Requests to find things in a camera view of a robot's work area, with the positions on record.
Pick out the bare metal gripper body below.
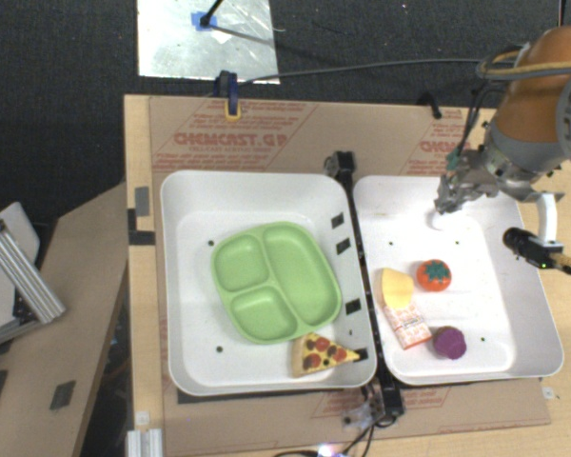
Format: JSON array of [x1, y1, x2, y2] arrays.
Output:
[[455, 146, 530, 200]]

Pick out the orange toy tomato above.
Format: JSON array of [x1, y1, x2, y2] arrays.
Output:
[[416, 258, 453, 292]]

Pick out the yellow toy cheese wedge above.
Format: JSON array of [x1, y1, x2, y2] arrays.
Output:
[[379, 268, 416, 309]]

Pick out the thin black rod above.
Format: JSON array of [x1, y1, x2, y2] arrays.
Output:
[[342, 172, 394, 395]]

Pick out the white plastic tray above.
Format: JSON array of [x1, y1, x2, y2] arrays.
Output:
[[160, 169, 379, 397], [352, 174, 565, 387]]

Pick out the orange and white carton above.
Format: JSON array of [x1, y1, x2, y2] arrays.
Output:
[[384, 301, 433, 350]]

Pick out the purple toy grapes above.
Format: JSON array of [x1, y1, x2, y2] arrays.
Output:
[[431, 325, 468, 361]]

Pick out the brown cardboard board red print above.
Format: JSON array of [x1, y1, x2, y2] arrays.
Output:
[[148, 95, 552, 457]]

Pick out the green divided plate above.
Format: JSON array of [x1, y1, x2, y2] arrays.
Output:
[[210, 221, 344, 347]]

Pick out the toy pizza slice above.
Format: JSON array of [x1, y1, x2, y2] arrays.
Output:
[[290, 331, 364, 379]]

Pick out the black cylinder on white bracket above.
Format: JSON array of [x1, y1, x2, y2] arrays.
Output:
[[502, 191, 566, 270]]

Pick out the black block with thin wires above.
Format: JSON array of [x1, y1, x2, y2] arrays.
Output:
[[377, 382, 405, 419], [324, 149, 359, 179]]

